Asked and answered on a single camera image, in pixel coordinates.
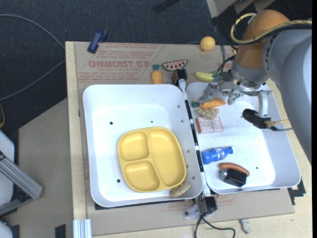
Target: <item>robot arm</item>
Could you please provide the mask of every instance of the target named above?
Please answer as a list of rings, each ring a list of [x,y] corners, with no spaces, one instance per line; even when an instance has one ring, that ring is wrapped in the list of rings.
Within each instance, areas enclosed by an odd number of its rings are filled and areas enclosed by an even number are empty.
[[[312,22],[290,21],[277,11],[264,10],[251,19],[244,41],[236,40],[233,34],[231,37],[240,43],[233,61],[237,85],[245,90],[256,89],[269,78],[276,83],[311,164]]]

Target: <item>yellow banana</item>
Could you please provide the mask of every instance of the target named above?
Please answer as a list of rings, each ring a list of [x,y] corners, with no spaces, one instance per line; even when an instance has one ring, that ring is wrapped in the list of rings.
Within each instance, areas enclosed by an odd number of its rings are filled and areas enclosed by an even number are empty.
[[[196,72],[196,77],[204,82],[212,82],[213,81],[213,73],[205,73],[205,72]]]

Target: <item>wooden table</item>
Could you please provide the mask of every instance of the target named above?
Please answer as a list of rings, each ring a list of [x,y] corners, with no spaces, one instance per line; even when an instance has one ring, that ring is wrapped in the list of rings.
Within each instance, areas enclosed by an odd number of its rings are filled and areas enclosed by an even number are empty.
[[[81,126],[78,100],[78,81],[76,70],[76,51],[75,42],[66,42],[66,67],[67,67],[67,91],[68,91],[68,110],[69,110],[69,131],[70,131],[70,153],[71,153],[71,173],[72,173],[72,194],[73,194],[73,216],[74,220],[85,220],[88,218],[86,192],[84,184],[83,169],[83,149],[81,140]],[[200,67],[202,72],[208,72],[208,66]],[[287,118],[282,106],[281,96],[276,86],[268,81],[269,87],[273,90],[276,103],[280,110],[282,119]],[[249,219],[251,232],[247,237],[312,237],[312,167],[306,158],[295,134],[287,132],[291,146],[296,155],[296,159],[302,174],[302,180],[306,189],[303,197],[296,197],[294,213],[278,216],[259,217]],[[240,223],[236,221],[218,222],[217,227],[231,227],[236,230],[236,237],[243,237],[246,234],[242,231]],[[160,228],[147,231],[136,231],[94,236],[99,238],[119,238],[119,237],[193,237],[194,225]],[[206,224],[201,224],[198,230],[199,237],[232,237],[232,231],[211,230]]]

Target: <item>black floor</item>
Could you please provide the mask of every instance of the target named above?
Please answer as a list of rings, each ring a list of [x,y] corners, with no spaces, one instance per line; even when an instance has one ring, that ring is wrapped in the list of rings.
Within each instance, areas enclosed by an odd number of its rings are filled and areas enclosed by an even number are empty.
[[[97,28],[108,29],[108,42],[187,44],[206,35],[226,35],[237,18],[234,8],[212,19],[206,0],[0,0],[0,103],[3,132],[10,134],[66,98],[65,64],[38,80],[65,59],[62,44],[91,41]],[[291,20],[312,17],[312,0],[277,0],[269,6]],[[255,12],[249,6],[245,12]],[[216,43],[228,45],[225,35]]]

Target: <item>red and white box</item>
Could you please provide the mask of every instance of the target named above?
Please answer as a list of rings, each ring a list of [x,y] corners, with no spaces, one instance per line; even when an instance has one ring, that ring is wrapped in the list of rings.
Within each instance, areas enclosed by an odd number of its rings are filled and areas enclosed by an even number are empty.
[[[207,119],[204,117],[196,118],[196,125],[199,134],[210,134],[223,131],[219,117],[216,117],[215,119]]]

